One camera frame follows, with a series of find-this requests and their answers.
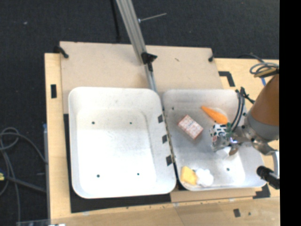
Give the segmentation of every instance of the wooden table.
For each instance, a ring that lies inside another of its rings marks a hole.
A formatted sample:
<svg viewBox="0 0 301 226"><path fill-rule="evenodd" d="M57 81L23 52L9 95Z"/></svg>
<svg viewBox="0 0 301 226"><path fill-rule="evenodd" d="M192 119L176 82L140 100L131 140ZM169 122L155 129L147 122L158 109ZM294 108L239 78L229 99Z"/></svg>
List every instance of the wooden table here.
<svg viewBox="0 0 301 226"><path fill-rule="evenodd" d="M253 199L253 191L227 194L227 191L203 193L200 200L186 195L179 200L178 194L172 203L146 206L122 207L89 212L71 213L68 170L63 121L63 92L60 54L45 54L45 77L47 99L48 160L49 160L49 211L52 223L72 225L280 225L280 190L269 187L271 197ZM226 77L220 77L225 89L246 89L250 98L256 99L263 88L260 79L254 78L249 69L258 63L255 59L215 58L218 71L229 72L235 86L231 87ZM53 99L52 85L56 86ZM251 103L246 101L247 109ZM279 141L270 144L279 149ZM273 168L271 157L263 157L265 165Z"/></svg>

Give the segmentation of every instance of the white tray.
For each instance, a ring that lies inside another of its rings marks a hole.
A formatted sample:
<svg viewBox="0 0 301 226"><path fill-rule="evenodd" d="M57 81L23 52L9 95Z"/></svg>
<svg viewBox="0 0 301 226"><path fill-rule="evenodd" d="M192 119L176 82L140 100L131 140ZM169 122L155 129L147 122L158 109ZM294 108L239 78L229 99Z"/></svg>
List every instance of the white tray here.
<svg viewBox="0 0 301 226"><path fill-rule="evenodd" d="M174 89L164 93L163 104L179 175L182 167L187 166L192 170L209 169L214 177L210 187L182 183L186 189L203 191L262 187L266 184L266 181L261 180L256 174L257 168L264 165L264 162L260 152L252 146L241 146L236 154L226 159L213 152L211 148L209 129L214 125L214 121L201 109L201 106L222 110L232 122L238 110L238 97L235 91ZM177 125L187 114L204 128L195 140Z"/></svg>
<svg viewBox="0 0 301 226"><path fill-rule="evenodd" d="M78 87L69 94L71 176L83 198L166 194L176 183L159 96Z"/></svg>

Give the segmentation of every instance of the yellow sponge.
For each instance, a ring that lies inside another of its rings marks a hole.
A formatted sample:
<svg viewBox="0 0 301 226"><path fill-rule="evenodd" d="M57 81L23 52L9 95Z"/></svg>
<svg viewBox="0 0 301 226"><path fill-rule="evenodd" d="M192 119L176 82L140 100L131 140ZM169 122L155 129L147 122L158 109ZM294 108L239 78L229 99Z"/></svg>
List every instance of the yellow sponge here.
<svg viewBox="0 0 301 226"><path fill-rule="evenodd" d="M198 179L198 177L193 170L191 170L189 167L186 167L186 166L182 167L181 178L180 178L180 180L182 182L196 185L197 179Z"/></svg>

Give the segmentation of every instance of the white tissue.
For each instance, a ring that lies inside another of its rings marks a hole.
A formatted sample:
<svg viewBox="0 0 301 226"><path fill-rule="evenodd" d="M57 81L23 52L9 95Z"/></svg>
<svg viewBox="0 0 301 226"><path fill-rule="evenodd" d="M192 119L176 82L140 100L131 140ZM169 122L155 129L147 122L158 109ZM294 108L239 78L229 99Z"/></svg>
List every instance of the white tissue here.
<svg viewBox="0 0 301 226"><path fill-rule="evenodd" d="M209 169L198 169L196 170L196 175L198 177L197 184L203 187L208 187L213 184L214 177L211 175Z"/></svg>
<svg viewBox="0 0 301 226"><path fill-rule="evenodd" d="M227 146L224 149L216 151L216 154L218 154L222 159L226 159L229 157L229 152L231 150L231 146Z"/></svg>

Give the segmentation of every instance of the black cable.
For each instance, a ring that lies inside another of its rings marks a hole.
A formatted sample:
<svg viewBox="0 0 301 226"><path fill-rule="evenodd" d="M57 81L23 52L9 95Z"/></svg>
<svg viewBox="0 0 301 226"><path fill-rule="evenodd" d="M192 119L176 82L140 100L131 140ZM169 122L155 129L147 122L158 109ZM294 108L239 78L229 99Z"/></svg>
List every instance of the black cable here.
<svg viewBox="0 0 301 226"><path fill-rule="evenodd" d="M120 31L119 31L119 25L118 25L118 19L117 19L117 13L116 13L114 0L110 0L110 4L111 4L112 12L113 12L113 18L114 18L114 24L115 24L115 30L116 30L116 40L117 40L117 43L120 43L121 35L120 35Z"/></svg>
<svg viewBox="0 0 301 226"><path fill-rule="evenodd" d="M3 137L4 136L15 136L15 140L10 143L9 145L5 145L4 142L3 142ZM38 155L40 156L40 158L44 161L45 164L47 164L47 161L45 160L45 158L43 157L43 155L41 154L41 152L38 150L37 146L30 140L28 139L27 137L19 134L19 131L14 128L14 127L8 127L8 128L5 128L1 133L0 133L0 152L1 154L3 155L3 158L4 158L4 161L5 161L5 165L7 167L7 178L8 180L12 181L14 184L15 184L15 189L16 189L16 199L17 199L17 207L18 207L18 222L21 221L21 203L20 203L20 193L19 193L19 188L18 188L18 183L24 185L24 186L27 186L27 187L30 187L32 189L39 189L39 191L43 191L41 190L41 188L39 187L36 187L36 186L32 186L31 184L29 183L26 183L26 182L23 182L21 180L18 180L15 176L15 173L14 173L14 170L13 170L13 167L11 165L11 162L10 162L10 159L9 159L9 156L7 155L6 153L6 150L14 147L17 142L19 141L19 139L22 138L22 139L25 139L38 153ZM5 192L7 186L8 186L8 180L4 186L4 188L2 189L2 191L0 192L0 196Z"/></svg>
<svg viewBox="0 0 301 226"><path fill-rule="evenodd" d="M232 131L235 131L235 129L237 128L239 122L240 122L240 119L243 115L243 111L244 111L244 106L245 106L245 98L243 97L243 93L244 93L245 89L243 87L241 87L240 89L240 93L239 93L239 97L241 99L241 109L240 109L240 112L239 112L239 117L238 117L238 120L236 122L236 125L235 127L232 129Z"/></svg>
<svg viewBox="0 0 301 226"><path fill-rule="evenodd" d="M245 88L244 88L244 94L243 94L244 98L246 98L248 101L250 101L252 104L255 103L255 100L252 100L250 97L249 97L249 94L246 93L245 91Z"/></svg>
<svg viewBox="0 0 301 226"><path fill-rule="evenodd" d="M12 175L12 178L16 178L15 177L15 173L14 173L14 170L13 170L13 167L10 163L10 159L9 159L9 156L7 155L7 153L5 151L1 151L2 155L3 155L3 158L4 158L4 161L5 161L5 164L7 165L7 171L8 171L8 175L11 174ZM21 221L21 203L20 203L20 193L19 193L19 188L18 188L18 185L17 183L14 183L15 184L15 190L16 190L16 199L17 199L17 207L18 207L18 222Z"/></svg>
<svg viewBox="0 0 301 226"><path fill-rule="evenodd" d="M48 162L45 160L45 158L43 157L42 153L39 151L39 149L37 148L37 146L36 146L29 138L27 138L27 137L25 137L25 136L19 134L17 130L16 130L17 132L4 132L4 131L6 131L6 130L8 130L8 129L14 129L14 130L16 130L15 128L10 127L10 128L4 129L4 130L0 133L0 144L2 145L2 147L0 148L0 151L4 151L4 150L7 150L7 149L12 148L13 146L16 145L17 140L18 140L18 138L16 138L16 140L15 140L13 143L11 143L10 145L4 146L4 145L3 145L3 141L2 141L2 136L9 136L9 135L11 135L11 136L20 137L20 138L25 139L25 140L26 140L26 141L27 141L27 142L28 142L28 143L29 143L29 144L37 151L38 155L40 156L40 158L43 160L43 162L44 162L45 164L48 164Z"/></svg>
<svg viewBox="0 0 301 226"><path fill-rule="evenodd" d="M231 123L231 130L233 131L233 126L234 126L234 123L236 122L237 118L238 118L238 115L239 115L239 112L240 112L240 106L241 106L241 101L240 101L240 93L238 90L235 90L237 95L238 95L238 109L237 109L237 112L236 112L236 115L235 115L235 118L233 120L233 122Z"/></svg>
<svg viewBox="0 0 301 226"><path fill-rule="evenodd" d="M261 63L265 63L263 61L263 59L259 58L258 56L254 55L254 54L242 54L242 55L238 56L238 58L241 58L241 57L253 57L253 58L257 59L258 61L260 61Z"/></svg>

